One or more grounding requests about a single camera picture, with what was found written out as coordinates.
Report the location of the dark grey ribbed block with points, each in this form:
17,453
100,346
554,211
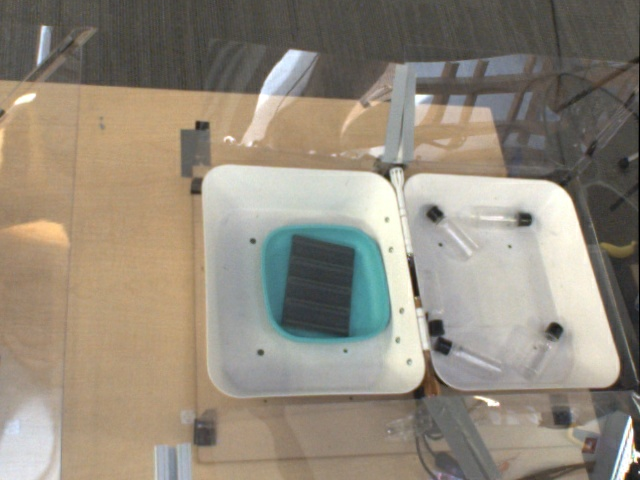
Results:
318,286

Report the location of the teal bowl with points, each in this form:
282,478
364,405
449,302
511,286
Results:
371,288

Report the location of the white plastic tray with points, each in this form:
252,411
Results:
515,288
235,288

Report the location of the clear bottle with black cap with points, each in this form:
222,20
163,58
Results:
545,348
465,354
436,327
500,216
452,231

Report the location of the clear plastic bottle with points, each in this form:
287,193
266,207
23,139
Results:
402,425

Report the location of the yellow banana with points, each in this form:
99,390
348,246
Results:
620,249

